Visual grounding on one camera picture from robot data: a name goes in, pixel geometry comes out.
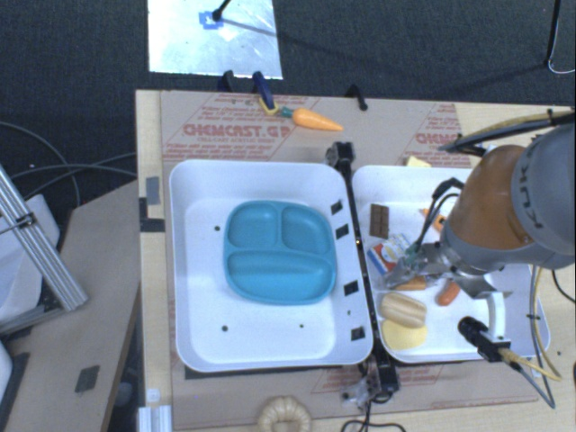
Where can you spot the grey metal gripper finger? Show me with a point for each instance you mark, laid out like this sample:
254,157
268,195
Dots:
433,278
396,276

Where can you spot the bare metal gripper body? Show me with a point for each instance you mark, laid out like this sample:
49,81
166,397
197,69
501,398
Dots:
433,259

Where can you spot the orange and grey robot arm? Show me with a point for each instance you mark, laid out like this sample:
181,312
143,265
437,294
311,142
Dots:
495,205

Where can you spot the orange oblong toy food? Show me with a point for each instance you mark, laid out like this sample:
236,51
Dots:
414,284

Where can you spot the orange sausage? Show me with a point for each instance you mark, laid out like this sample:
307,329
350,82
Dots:
448,293

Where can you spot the white blue red carton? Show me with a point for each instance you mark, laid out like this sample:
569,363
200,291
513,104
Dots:
382,254

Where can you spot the tan hot dog bun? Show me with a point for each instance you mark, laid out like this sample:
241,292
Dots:
402,308

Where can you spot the small orange block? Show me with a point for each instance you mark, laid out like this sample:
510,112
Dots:
435,221

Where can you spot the thin black and white rod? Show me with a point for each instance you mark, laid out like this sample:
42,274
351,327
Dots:
360,241

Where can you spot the white plastic tray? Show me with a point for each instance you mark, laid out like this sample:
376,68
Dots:
450,331
270,331

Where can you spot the brown chocolate bar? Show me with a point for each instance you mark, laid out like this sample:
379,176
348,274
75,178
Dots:
379,219

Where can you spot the yellow round biscuit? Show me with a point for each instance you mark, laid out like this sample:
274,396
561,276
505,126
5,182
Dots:
402,338

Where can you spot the yellow wedge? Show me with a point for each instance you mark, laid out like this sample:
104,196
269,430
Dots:
417,162

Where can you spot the blue divided plate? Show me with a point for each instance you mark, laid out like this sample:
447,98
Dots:
279,259

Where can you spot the orange carrot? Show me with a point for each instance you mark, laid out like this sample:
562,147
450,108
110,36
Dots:
315,120

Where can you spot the beige doughnut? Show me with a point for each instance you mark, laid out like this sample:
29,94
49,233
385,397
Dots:
283,414

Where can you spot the brown cardboard board red print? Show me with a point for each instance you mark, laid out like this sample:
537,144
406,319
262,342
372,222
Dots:
252,124

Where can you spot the black cylinder on white bracket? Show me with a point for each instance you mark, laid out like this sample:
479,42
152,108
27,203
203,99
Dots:
481,338

